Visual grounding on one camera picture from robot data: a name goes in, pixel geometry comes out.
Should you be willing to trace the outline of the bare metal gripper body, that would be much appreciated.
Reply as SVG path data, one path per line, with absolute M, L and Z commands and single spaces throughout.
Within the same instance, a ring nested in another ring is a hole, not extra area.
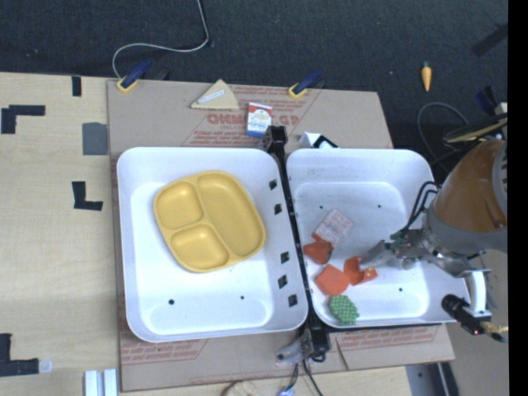
M 471 273 L 467 257 L 451 251 L 429 229 L 400 229 L 390 239 L 390 250 L 404 269 L 426 262 L 453 277 L 465 277 Z

